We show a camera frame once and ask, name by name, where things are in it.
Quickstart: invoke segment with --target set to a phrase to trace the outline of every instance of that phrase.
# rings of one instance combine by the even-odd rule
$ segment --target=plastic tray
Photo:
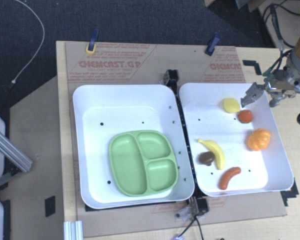
[[[266,93],[241,108],[252,111],[251,123],[241,123],[236,113],[227,113],[223,108],[225,98],[240,102],[250,86],[248,83],[186,83],[180,87],[198,186],[208,196],[283,191],[290,189],[294,182]],[[266,149],[252,151],[247,147],[247,138],[258,128],[270,131],[270,143]],[[198,139],[213,140],[222,148],[225,155],[222,170],[217,169],[215,162],[206,166],[198,161],[198,155],[208,151]],[[231,167],[240,167],[241,173],[230,180],[225,191],[220,190],[220,179]]]
[[[187,200],[195,189],[173,91],[161,84],[82,85],[73,94],[80,192],[94,209]],[[112,173],[110,141],[132,131],[157,131],[170,142],[178,170],[175,185],[149,195],[123,193]]]
[[[146,196],[172,188],[178,167],[168,139],[158,131],[118,134],[109,145],[112,173],[118,188],[128,196]]]

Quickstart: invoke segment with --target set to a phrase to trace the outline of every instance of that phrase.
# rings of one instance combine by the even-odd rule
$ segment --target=black fabric
[[[0,0],[0,115],[57,73],[56,41],[88,42],[93,28],[100,42],[271,47],[261,33],[258,10],[237,8],[235,0],[20,0],[45,27],[43,46],[32,63],[9,84],[37,50],[42,29],[15,0]]]

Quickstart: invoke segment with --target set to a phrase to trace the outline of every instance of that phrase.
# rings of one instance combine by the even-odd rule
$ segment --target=blue clamp
[[[204,53],[211,56],[214,53],[215,46],[217,45],[220,39],[221,35],[218,32],[214,33],[214,36],[211,40],[209,40],[208,47],[205,49]]]
[[[98,37],[99,37],[99,29],[94,28],[92,35],[91,35],[90,42],[87,44],[86,49],[85,49],[85,52],[87,54],[93,55],[95,53],[96,47],[97,47],[96,42],[98,40]]]

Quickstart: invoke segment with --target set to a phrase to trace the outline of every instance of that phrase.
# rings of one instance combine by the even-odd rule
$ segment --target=wooden table
[[[78,219],[76,209],[75,176],[71,138],[70,103],[67,78],[67,58],[65,41],[56,42],[57,80],[59,97],[60,140],[63,182],[64,220],[74,222]],[[257,61],[265,70],[278,58],[279,52],[274,48],[237,47],[240,61]],[[263,83],[263,77],[257,76],[253,67],[242,66],[247,83]],[[272,109],[277,128],[288,155],[295,177],[299,195],[288,200],[287,216],[264,219],[244,220],[219,224],[207,224],[202,227],[204,239],[217,240],[300,240],[300,125],[296,118],[300,113],[300,95],[285,99]],[[140,239],[173,239],[184,228],[143,231],[119,235],[108,235],[86,238],[89,240],[140,240]],[[192,226],[184,235],[186,239],[201,239],[197,226]]]

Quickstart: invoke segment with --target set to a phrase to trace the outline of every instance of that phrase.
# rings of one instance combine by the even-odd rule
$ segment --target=red tomato
[[[250,123],[254,116],[252,115],[252,112],[249,109],[241,110],[238,114],[239,120],[244,123]]]

